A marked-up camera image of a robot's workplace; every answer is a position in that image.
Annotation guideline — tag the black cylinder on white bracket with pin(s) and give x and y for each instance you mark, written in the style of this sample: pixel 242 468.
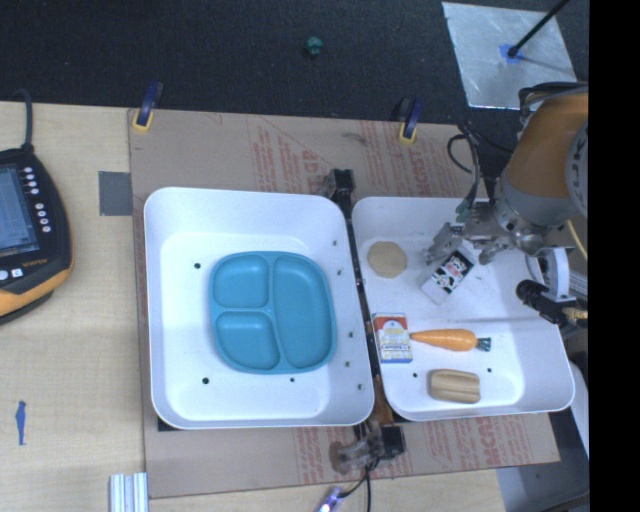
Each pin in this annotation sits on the black cylinder on white bracket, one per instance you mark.
pixel 542 295

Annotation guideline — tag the brown cardboard board red print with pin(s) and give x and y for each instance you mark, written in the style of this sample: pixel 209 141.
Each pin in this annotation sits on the brown cardboard board red print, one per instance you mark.
pixel 225 145

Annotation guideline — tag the beige bread loaf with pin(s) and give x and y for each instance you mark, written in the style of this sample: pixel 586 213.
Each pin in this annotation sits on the beige bread loaf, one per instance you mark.
pixel 454 386

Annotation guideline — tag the beige round biscuit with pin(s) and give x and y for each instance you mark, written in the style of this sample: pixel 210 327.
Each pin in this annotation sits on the beige round biscuit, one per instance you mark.
pixel 386 258

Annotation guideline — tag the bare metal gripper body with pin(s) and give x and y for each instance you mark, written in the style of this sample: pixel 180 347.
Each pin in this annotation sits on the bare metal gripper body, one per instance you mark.
pixel 487 222

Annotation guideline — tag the orange carrot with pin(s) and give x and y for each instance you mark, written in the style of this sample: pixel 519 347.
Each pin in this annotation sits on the orange carrot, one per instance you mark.
pixel 445 339

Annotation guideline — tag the red and white small carton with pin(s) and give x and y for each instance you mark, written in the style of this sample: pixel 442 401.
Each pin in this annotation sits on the red and white small carton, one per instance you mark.
pixel 392 337

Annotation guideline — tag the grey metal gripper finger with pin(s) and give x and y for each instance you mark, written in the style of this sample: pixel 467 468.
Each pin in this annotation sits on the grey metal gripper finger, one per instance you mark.
pixel 492 251
pixel 442 245

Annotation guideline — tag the white cow print milk carton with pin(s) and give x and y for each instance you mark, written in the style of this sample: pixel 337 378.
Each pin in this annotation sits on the white cow print milk carton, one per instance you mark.
pixel 445 280

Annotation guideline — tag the small green lump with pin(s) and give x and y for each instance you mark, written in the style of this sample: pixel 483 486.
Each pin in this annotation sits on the small green lump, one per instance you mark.
pixel 313 45

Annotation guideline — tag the blue divided plate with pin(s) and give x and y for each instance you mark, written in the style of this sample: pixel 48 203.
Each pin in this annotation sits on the blue divided plate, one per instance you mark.
pixel 295 310

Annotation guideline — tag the thin black and white rod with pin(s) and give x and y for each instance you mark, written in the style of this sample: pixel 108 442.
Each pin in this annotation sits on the thin black and white rod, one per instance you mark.
pixel 359 280

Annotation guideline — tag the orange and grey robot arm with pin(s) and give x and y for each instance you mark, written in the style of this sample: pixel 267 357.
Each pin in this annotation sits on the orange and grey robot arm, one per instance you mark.
pixel 537 160

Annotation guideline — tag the white plastic tray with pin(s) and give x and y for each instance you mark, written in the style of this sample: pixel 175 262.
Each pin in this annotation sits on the white plastic tray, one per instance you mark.
pixel 180 350
pixel 520 350

